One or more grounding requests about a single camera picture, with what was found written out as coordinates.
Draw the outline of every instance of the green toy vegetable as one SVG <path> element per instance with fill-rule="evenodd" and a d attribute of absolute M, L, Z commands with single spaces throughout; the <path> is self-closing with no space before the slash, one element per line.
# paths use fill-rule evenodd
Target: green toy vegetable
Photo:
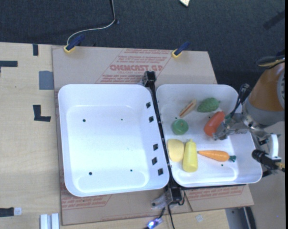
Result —
<path fill-rule="evenodd" d="M 212 112 L 219 107 L 219 102 L 220 101 L 213 97 L 207 98 L 201 102 L 201 104 L 197 108 L 197 111 L 202 113 Z"/>

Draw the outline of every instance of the wooden table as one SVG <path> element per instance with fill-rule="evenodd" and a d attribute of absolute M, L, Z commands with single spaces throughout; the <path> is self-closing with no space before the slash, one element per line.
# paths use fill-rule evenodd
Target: wooden table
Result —
<path fill-rule="evenodd" d="M 52 72 L 51 45 L 0 42 L 0 61 L 18 67 L 0 72 L 0 208 L 20 207 L 22 214 L 0 218 L 0 229 L 39 228 L 41 214 L 61 213 L 54 90 L 39 90 L 39 71 Z M 34 121 L 33 105 L 50 122 Z M 198 222 L 197 215 L 203 220 Z M 170 229 L 171 221 L 159 229 Z M 97 222 L 61 228 L 145 228 L 153 218 Z M 224 209 L 173 215 L 176 228 L 228 229 Z"/>

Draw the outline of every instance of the empty white tray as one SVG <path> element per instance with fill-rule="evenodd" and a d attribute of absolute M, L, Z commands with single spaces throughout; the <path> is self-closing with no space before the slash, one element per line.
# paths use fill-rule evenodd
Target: empty white tray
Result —
<path fill-rule="evenodd" d="M 64 179 L 75 196 L 160 189 L 169 171 L 149 90 L 70 84 L 58 94 Z"/>
<path fill-rule="evenodd" d="M 161 114 L 165 141 L 174 138 L 186 142 L 192 139 L 197 144 L 197 150 L 223 150 L 230 155 L 236 155 L 236 161 L 219 162 L 198 155 L 198 170 L 188 173 L 182 169 L 182 162 L 172 162 L 174 180 L 183 187 L 226 186 L 255 183 L 261 179 L 261 164 L 255 161 L 251 153 L 255 145 L 250 133 L 230 135 L 225 140 L 215 141 L 208 137 L 203 128 L 209 117 L 217 111 L 230 113 L 236 104 L 237 92 L 227 85 L 217 84 L 166 84 L 158 87 L 156 92 Z M 212 113 L 200 113 L 196 109 L 183 119 L 189 125 L 184 135 L 175 135 L 171 129 L 172 122 L 179 118 L 180 111 L 193 99 L 197 106 L 208 97 L 220 101 L 219 108 Z"/>

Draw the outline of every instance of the toy mustard bottle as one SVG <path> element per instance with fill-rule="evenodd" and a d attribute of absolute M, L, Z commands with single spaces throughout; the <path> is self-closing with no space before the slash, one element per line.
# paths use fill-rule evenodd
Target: toy mustard bottle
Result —
<path fill-rule="evenodd" d="M 186 172 L 194 172 L 198 169 L 197 147 L 192 139 L 185 144 L 182 168 Z"/>

